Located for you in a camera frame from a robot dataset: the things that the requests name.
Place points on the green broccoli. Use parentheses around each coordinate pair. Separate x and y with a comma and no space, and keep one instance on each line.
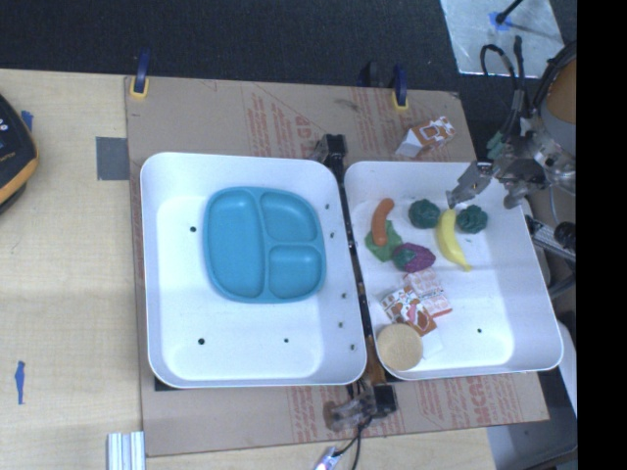
(424,213)
(471,219)

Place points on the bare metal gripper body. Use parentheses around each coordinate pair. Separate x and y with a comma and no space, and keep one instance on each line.
(524,169)

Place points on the white plastic tray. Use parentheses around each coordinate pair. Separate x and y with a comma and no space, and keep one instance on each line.
(245,341)
(499,301)

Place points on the blue divided plate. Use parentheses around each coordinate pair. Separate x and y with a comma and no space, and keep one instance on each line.
(235,248)

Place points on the round tan biscuit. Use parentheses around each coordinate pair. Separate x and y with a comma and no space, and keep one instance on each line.
(399,346)

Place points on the brown cardboard board red print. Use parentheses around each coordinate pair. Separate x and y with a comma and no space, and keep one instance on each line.
(210,115)

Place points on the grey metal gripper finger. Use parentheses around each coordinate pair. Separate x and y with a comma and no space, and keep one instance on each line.
(471,183)
(516,195)

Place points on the yellow banana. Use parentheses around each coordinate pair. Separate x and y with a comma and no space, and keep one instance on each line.
(448,238)

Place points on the green lettuce leaf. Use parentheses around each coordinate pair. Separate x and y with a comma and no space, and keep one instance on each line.
(379,251)

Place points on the orange and white packet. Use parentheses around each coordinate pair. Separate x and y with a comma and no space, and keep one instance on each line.
(431,289)
(406,311)

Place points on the purple grapes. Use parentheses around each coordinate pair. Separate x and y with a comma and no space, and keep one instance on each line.
(416,257)

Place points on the orange sausage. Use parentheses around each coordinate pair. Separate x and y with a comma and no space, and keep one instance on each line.
(380,223)

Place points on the black cylinder on white bracket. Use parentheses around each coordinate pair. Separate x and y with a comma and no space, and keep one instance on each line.
(566,234)

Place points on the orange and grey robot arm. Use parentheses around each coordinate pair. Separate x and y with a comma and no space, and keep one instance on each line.
(563,91)

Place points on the orange and white carton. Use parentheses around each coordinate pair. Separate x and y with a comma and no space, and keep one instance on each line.
(428,135)

